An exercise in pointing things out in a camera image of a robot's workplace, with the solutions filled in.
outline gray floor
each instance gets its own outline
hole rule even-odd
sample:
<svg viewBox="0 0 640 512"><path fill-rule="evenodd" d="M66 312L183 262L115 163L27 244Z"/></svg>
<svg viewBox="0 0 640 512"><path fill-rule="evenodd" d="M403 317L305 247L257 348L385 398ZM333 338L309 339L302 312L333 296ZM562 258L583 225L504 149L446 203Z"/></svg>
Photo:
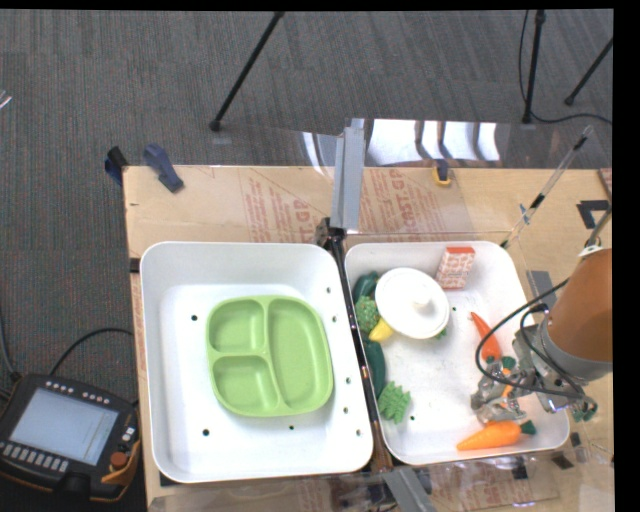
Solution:
<svg viewBox="0 0 640 512"><path fill-rule="evenodd" d="M534 40L526 11L288 12L224 122L336 135L345 118L520 123ZM612 161L613 9L547 10L533 123L590 123ZM272 13L0 9L0 309L15 369L47 372L92 329L132 327L122 190L104 172L156 142L218 163L208 123ZM134 398L131 338L79 346L58 373ZM0 369L0 387L10 387ZM140 471L123 500L145 510ZM0 510L68 510L0 479Z"/></svg>

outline red chili pepper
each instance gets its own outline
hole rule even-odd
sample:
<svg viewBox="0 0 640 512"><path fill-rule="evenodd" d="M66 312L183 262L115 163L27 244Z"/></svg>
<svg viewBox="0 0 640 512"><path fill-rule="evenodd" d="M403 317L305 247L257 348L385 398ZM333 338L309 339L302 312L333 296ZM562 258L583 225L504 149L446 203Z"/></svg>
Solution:
<svg viewBox="0 0 640 512"><path fill-rule="evenodd" d="M480 333L480 339L481 340L484 339L484 337L491 330L490 327L487 325L487 322L485 322L478 314L474 313L473 311L471 312L471 318L473 318L473 322L476 324L476 329L478 329L478 333ZM498 343L498 339L495 337L494 334L492 334L491 336L489 336L489 338L487 338L487 341L482 346L480 355L482 356L482 359L484 359L487 362L497 361L502 357L502 350L500 350L500 344Z"/></svg>

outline small box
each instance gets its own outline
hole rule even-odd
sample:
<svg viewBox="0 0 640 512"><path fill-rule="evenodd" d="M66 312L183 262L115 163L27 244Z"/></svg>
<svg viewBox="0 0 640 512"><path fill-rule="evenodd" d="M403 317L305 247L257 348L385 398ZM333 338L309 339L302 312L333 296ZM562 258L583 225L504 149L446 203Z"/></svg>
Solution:
<svg viewBox="0 0 640 512"><path fill-rule="evenodd" d="M473 247L446 247L436 273L438 284L445 289L464 288L475 256Z"/></svg>

